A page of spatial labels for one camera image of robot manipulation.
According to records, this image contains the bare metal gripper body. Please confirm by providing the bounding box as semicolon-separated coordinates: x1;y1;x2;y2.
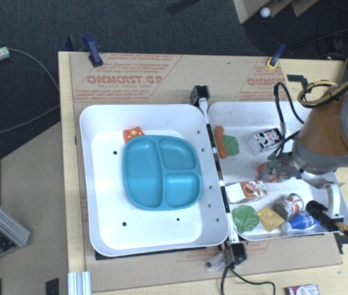
271;152;303;183

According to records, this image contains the orange carrot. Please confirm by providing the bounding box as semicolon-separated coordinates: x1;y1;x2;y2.
257;152;280;183

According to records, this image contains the white carton with orange print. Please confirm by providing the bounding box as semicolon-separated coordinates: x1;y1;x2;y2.
225;179;269;205

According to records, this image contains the red and white can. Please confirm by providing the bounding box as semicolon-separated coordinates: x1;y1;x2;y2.
272;192;304;222

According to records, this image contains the black and white cow carton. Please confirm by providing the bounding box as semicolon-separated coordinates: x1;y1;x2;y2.
247;127;284;155

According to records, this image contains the yellow cheese wedge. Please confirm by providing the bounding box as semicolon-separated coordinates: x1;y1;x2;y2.
256;206;286;232

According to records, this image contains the green lettuce leaf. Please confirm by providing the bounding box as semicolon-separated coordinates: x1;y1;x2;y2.
231;205;260;234
222;135;239;157

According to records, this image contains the blue and white bottle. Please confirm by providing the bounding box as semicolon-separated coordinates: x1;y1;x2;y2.
280;211;320;234

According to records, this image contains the orange sausage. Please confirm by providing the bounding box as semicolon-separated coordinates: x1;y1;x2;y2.
214;125;229;160

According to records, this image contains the white plastic tray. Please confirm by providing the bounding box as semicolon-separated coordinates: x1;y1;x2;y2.
79;104;230;257
207;101;348;242

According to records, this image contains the thin black and white rod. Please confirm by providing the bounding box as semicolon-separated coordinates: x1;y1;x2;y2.
198;98;234;243

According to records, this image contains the red packet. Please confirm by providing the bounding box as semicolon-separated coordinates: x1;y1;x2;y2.
285;284;320;295

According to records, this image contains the blue divided plate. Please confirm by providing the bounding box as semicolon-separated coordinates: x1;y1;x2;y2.
122;135;203;211

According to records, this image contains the orange packet with yellow stars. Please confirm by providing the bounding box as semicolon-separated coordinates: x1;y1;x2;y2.
123;127;145;144

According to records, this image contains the brown cardboard board red print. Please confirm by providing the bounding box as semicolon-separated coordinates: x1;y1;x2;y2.
69;52;344;293

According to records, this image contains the black cylinder on white bracket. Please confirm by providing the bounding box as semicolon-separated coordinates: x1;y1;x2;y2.
304;178;346;232

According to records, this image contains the black block with thin wires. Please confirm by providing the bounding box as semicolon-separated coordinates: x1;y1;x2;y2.
222;241;249;269
189;85;211;106

